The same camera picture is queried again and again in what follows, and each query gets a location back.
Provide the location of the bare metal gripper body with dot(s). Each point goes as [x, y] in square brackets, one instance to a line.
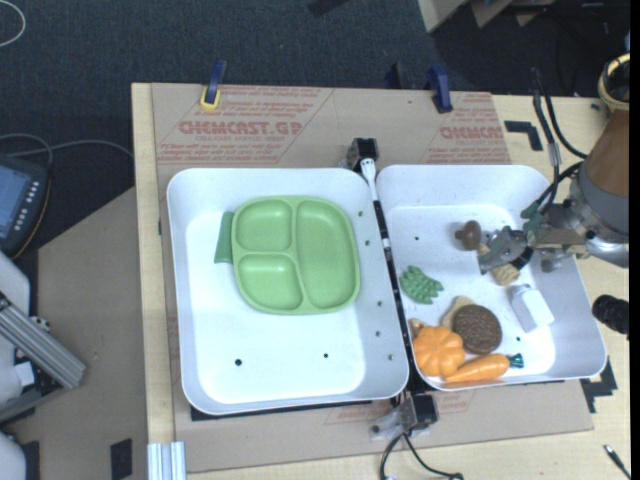
[560, 240]

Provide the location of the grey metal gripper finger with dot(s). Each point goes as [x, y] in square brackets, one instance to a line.
[509, 238]
[502, 259]

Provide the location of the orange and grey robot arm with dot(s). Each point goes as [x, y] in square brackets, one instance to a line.
[607, 153]

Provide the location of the beige and black toy piece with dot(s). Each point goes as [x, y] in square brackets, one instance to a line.
[506, 275]

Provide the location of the brown toy mushroom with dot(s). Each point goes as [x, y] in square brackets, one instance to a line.
[469, 235]

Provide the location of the white plastic bottle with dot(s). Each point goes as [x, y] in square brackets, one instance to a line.
[531, 309]

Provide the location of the beige toy bread piece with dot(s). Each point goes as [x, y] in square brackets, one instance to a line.
[457, 305]

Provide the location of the brown round biscuit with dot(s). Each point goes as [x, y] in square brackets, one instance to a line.
[477, 329]

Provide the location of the white plastic tray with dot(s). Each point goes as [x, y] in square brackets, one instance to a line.
[440, 198]
[280, 358]

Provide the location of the green toy pea pods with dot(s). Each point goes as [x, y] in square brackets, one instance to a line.
[419, 284]

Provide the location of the orange carrot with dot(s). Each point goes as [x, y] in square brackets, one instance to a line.
[480, 368]

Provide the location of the orange toy pumpkin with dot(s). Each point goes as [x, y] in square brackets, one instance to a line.
[437, 350]

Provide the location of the thin black and white rod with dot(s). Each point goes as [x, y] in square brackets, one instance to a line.
[384, 233]

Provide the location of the green divided plate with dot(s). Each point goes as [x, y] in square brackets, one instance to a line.
[320, 253]

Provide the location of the black pen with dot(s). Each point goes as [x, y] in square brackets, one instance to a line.
[616, 460]

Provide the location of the brown cardboard board red print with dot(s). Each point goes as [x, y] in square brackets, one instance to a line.
[310, 123]

